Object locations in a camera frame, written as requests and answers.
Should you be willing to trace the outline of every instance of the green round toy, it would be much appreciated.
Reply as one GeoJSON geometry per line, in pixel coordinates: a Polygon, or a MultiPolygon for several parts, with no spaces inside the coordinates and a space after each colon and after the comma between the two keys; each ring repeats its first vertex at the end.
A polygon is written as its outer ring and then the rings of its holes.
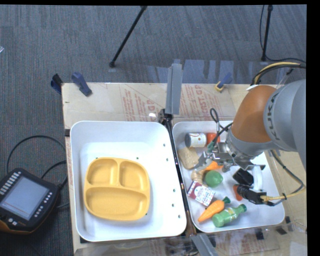
{"type": "Polygon", "coordinates": [[[210,170],[204,176],[205,183],[207,183],[207,185],[211,188],[215,188],[223,180],[224,178],[222,177],[222,175],[216,170],[210,170]]]}

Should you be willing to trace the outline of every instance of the toy bottle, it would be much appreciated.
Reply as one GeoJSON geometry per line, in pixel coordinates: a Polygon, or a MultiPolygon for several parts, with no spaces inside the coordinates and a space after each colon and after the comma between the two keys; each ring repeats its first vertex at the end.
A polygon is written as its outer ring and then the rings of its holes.
{"type": "Polygon", "coordinates": [[[239,214],[247,211],[247,207],[244,204],[240,204],[238,207],[228,207],[216,213],[212,217],[213,224],[217,227],[223,227],[225,224],[234,221],[238,218],[239,214]]]}

